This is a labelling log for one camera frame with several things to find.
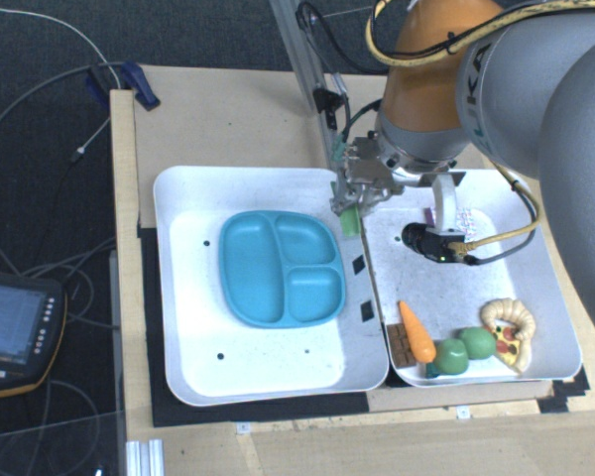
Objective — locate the brown chocolate bar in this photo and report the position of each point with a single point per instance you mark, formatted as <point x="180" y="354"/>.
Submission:
<point x="399" y="350"/>

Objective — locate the beige croissant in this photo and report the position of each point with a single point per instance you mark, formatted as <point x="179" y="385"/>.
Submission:
<point x="508" y="310"/>

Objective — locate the yellow pizza slice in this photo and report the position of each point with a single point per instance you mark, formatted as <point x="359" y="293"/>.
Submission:
<point x="511" y="350"/>

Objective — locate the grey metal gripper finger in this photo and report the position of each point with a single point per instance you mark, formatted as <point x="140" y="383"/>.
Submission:
<point x="376" y="197"/>
<point x="341" y="200"/>

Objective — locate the light green block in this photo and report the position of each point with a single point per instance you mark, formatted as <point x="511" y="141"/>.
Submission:
<point x="350" y="223"/>

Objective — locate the blue divided plate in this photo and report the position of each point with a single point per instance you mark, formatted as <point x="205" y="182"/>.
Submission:
<point x="250" y="271"/>

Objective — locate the orange carrot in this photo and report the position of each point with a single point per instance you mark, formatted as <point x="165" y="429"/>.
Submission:
<point x="416" y="332"/>

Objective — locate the white packet with coloured print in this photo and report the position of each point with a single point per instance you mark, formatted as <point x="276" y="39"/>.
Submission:
<point x="468" y="226"/>

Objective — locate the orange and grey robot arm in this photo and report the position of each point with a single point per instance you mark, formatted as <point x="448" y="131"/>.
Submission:
<point x="506" y="97"/>

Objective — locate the white plastic tray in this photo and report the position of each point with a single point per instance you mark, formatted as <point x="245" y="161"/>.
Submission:
<point x="258" y="360"/>
<point x="441" y="290"/>

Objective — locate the brown cardboard board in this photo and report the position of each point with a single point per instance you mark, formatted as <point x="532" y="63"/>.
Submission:
<point x="228" y="127"/>

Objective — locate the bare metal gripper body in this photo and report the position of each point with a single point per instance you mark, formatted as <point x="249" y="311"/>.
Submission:
<point x="372" y="166"/>

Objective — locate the green round toy fruit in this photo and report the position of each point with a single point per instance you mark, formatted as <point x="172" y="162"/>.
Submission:
<point x="451" y="357"/>
<point x="478" y="342"/>

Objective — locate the black cylinder on white bracket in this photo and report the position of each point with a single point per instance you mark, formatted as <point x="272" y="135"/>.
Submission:
<point x="434" y="243"/>

